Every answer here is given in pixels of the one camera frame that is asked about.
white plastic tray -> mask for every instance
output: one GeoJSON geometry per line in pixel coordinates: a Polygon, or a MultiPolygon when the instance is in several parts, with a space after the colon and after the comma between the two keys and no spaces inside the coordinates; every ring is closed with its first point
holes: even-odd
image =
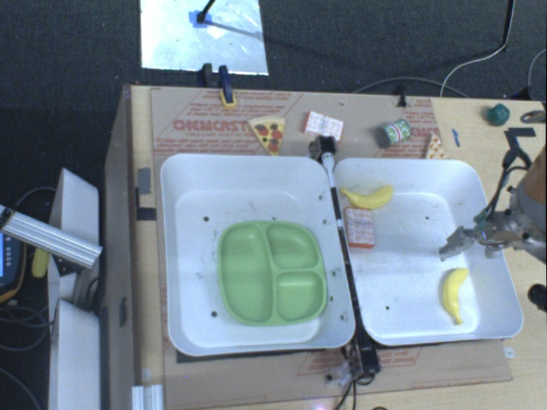
{"type": "MultiPolygon", "coordinates": [[[[362,319],[385,345],[506,338],[522,327],[522,311],[503,255],[475,244],[442,262],[438,248],[460,225],[472,227],[486,199],[477,173],[448,160],[346,159],[335,169],[339,187],[369,193],[391,184],[394,196],[373,210],[376,245],[350,249],[362,319]],[[441,303],[442,280],[469,269],[460,292],[463,323],[441,303]]],[[[349,206],[340,196],[342,208],[349,206]]]]}
{"type": "Polygon", "coordinates": [[[338,348],[355,318],[327,176],[303,157],[175,155],[161,172],[168,330],[189,355],[338,348]],[[221,233],[246,220],[309,228],[326,270],[326,307],[297,325],[252,326],[224,308],[216,250],[221,233]]]}

green knob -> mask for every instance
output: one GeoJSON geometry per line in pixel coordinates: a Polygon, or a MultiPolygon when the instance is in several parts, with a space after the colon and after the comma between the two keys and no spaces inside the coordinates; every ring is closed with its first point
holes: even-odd
{"type": "Polygon", "coordinates": [[[494,126],[502,126],[509,120],[509,110],[506,106],[498,103],[494,108],[486,112],[486,121],[494,126]]]}

yellow object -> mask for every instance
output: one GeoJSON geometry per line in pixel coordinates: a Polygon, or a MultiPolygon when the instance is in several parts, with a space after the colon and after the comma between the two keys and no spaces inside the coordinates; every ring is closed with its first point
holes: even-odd
{"type": "Polygon", "coordinates": [[[226,101],[226,96],[224,96],[224,90],[221,90],[221,102],[222,102],[222,106],[224,108],[235,108],[236,106],[238,106],[238,102],[236,101],[236,97],[235,95],[232,94],[232,99],[233,99],[233,102],[232,103],[228,103],[226,101]]]}
{"type": "Polygon", "coordinates": [[[25,277],[25,267],[26,267],[26,244],[23,244],[23,259],[21,260],[21,272],[19,274],[19,277],[17,279],[17,285],[9,291],[6,291],[2,295],[0,295],[0,303],[6,302],[8,299],[12,298],[17,294],[19,289],[21,288],[21,285],[23,284],[23,278],[25,277]]]}
{"type": "Polygon", "coordinates": [[[441,139],[432,133],[431,140],[429,140],[429,146],[427,146],[426,159],[447,160],[448,158],[449,157],[442,147],[441,139]]]}
{"type": "Polygon", "coordinates": [[[34,258],[32,258],[32,275],[35,278],[43,278],[48,272],[50,264],[50,253],[43,249],[36,248],[34,258]]]}
{"type": "Polygon", "coordinates": [[[350,200],[351,205],[354,207],[376,209],[383,207],[391,200],[391,197],[393,196],[393,187],[391,185],[385,185],[370,195],[354,193],[345,188],[341,188],[340,192],[346,195],[350,200]]]}
{"type": "Polygon", "coordinates": [[[466,280],[469,269],[458,267],[452,269],[443,285],[443,307],[454,318],[456,325],[462,323],[460,317],[460,287],[466,280]]]}
{"type": "Polygon", "coordinates": [[[247,121],[249,128],[270,155],[279,155],[285,134],[285,119],[273,115],[247,121]]]}

blue tape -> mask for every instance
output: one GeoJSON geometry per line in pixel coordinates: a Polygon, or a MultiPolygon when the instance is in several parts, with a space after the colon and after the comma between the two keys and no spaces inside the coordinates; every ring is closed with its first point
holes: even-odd
{"type": "Polygon", "coordinates": [[[188,13],[188,19],[190,20],[190,23],[197,29],[204,29],[204,28],[207,28],[207,25],[212,23],[213,22],[213,17],[211,16],[211,14],[208,12],[206,15],[205,15],[205,21],[203,23],[198,23],[197,22],[197,14],[199,14],[201,11],[200,10],[193,10],[191,12],[188,13]]]}
{"type": "Polygon", "coordinates": [[[460,140],[458,139],[458,132],[456,132],[456,129],[452,129],[452,135],[454,136],[454,143],[456,143],[456,146],[460,147],[460,140]]]}

silver metal bar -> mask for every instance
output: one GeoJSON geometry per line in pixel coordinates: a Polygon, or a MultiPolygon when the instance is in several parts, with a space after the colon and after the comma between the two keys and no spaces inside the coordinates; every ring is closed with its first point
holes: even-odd
{"type": "MultiPolygon", "coordinates": [[[[0,213],[4,209],[5,207],[0,205],[0,213]]],[[[47,223],[16,212],[8,217],[0,231],[85,269],[91,269],[103,251],[98,244],[87,242],[47,223]]]]}

